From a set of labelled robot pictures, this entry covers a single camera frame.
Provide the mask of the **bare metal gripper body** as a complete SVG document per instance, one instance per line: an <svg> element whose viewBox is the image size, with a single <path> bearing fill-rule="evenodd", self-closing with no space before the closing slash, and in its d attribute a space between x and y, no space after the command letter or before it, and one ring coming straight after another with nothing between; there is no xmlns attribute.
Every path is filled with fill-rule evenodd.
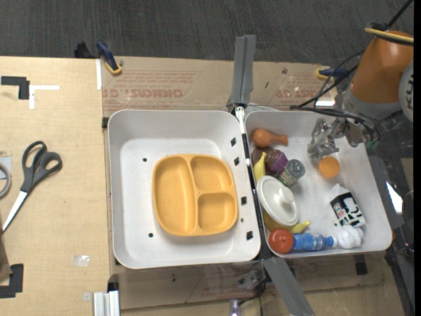
<svg viewBox="0 0 421 316"><path fill-rule="evenodd" d="M370 145L374 141L374 124L359 111L348 93L339 93L335 97L335 135L346 137L348 143L356 147L359 144Z"/></svg>

